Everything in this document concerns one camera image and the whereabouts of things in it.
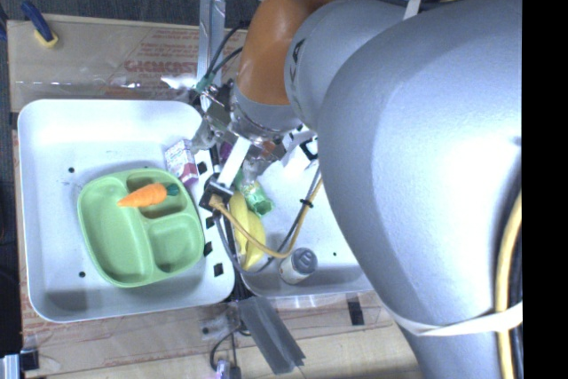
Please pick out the orange carrot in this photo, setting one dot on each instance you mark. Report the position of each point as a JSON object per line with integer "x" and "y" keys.
{"x": 144, "y": 195}

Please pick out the brown cardboard board red print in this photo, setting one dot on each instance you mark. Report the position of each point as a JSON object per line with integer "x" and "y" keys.
{"x": 89, "y": 53}

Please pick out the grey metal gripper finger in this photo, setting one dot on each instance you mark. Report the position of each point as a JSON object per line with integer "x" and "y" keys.
{"x": 203, "y": 139}
{"x": 251, "y": 173}

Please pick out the yellow banana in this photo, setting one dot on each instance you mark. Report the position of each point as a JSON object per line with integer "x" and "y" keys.
{"x": 254, "y": 235}

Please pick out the pink and white carton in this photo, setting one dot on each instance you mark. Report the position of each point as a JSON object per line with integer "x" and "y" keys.
{"x": 179, "y": 157}

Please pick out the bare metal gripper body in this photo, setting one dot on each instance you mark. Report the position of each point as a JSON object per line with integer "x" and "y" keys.
{"x": 219, "y": 111}

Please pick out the green divided plate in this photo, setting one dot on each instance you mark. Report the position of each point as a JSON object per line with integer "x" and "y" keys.
{"x": 120, "y": 244}

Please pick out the purple block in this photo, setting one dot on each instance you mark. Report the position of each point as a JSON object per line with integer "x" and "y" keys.
{"x": 226, "y": 152}

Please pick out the green packet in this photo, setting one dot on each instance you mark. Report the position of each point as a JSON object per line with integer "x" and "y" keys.
{"x": 259, "y": 202}

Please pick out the white plastic tray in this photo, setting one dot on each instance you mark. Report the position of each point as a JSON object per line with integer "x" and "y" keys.
{"x": 57, "y": 235}
{"x": 328, "y": 279}

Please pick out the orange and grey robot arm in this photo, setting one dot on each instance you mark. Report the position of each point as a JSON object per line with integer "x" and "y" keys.
{"x": 399, "y": 146}

